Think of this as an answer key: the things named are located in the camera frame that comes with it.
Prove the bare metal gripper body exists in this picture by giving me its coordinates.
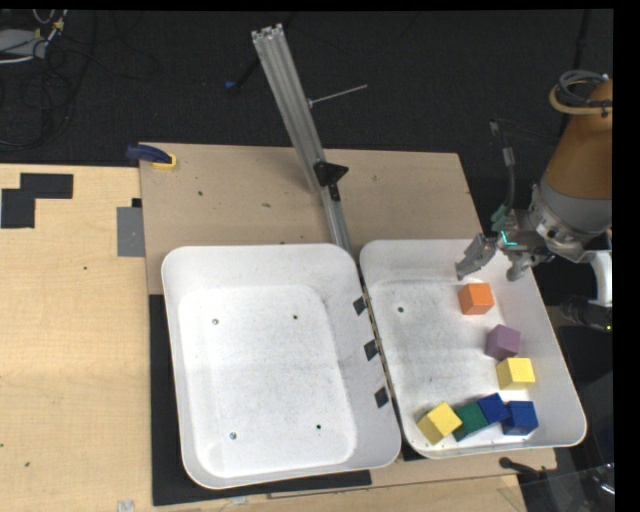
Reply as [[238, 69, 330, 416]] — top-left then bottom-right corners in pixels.
[[494, 187, 608, 264]]

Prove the orange cube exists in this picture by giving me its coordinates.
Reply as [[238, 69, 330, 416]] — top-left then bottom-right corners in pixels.
[[457, 282, 496, 317]]

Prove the purple cube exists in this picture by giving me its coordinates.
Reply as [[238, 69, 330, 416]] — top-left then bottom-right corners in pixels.
[[483, 323, 523, 362]]

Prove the white plastic tray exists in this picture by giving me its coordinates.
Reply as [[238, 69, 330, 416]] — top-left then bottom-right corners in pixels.
[[160, 242, 403, 490], [358, 238, 588, 461]]

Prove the yellow cube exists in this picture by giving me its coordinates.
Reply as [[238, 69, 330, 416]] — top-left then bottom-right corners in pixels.
[[415, 401, 464, 447], [495, 356, 537, 391]]

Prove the blue cube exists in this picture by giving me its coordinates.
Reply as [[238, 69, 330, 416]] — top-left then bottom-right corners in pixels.
[[500, 399, 540, 437], [476, 392, 513, 426]]

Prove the green cube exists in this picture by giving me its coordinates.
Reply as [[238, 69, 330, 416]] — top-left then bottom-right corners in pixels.
[[451, 401, 491, 443]]

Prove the pale wood board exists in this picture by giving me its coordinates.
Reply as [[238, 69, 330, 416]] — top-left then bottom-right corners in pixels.
[[137, 142, 559, 501]]

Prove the black cylinder on white bracket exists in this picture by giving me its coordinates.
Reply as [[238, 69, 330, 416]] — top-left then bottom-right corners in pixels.
[[559, 234, 614, 332]]

